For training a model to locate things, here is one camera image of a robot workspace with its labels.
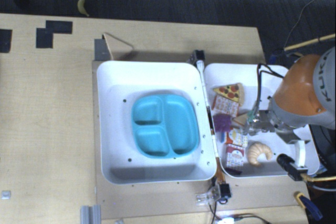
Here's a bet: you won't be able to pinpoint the toy pizza slice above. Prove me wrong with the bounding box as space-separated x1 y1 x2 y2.
212 82 245 107

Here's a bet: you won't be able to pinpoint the blue divided plate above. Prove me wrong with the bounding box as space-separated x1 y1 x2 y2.
131 94 200 159

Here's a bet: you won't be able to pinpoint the red and white packet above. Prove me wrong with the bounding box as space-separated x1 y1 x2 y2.
211 94 240 118

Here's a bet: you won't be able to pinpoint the purple grapes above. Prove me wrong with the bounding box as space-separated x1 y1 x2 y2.
212 113 232 135

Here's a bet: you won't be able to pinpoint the black block with thin wires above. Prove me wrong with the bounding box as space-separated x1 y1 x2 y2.
192 49 205 62
218 183 232 204

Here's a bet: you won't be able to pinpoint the yellow banana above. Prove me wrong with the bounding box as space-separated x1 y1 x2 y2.
77 0 90 17

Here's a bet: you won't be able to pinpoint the black cylinder on white bracket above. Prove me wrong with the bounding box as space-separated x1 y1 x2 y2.
276 139 309 182

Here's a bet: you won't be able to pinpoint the thin black and white rod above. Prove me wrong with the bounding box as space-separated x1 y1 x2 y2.
197 59 222 164

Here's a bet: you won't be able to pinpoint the tan toy croissant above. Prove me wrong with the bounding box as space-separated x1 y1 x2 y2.
247 141 274 166

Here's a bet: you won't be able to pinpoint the toy bread slice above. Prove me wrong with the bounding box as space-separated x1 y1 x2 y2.
232 112 249 127

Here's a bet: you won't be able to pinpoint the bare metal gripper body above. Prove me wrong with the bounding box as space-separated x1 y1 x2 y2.
252 109 283 137

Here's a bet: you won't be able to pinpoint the yellow and white carton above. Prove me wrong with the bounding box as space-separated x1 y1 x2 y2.
225 127 249 148

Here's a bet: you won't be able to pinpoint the white plastic tray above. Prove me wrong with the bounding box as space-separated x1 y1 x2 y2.
203 62 321 179
96 60 218 186

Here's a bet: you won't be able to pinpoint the red and white carton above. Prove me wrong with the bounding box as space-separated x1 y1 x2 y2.
225 143 246 169

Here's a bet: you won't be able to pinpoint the pale wooden stick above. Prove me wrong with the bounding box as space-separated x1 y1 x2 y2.
283 33 336 51

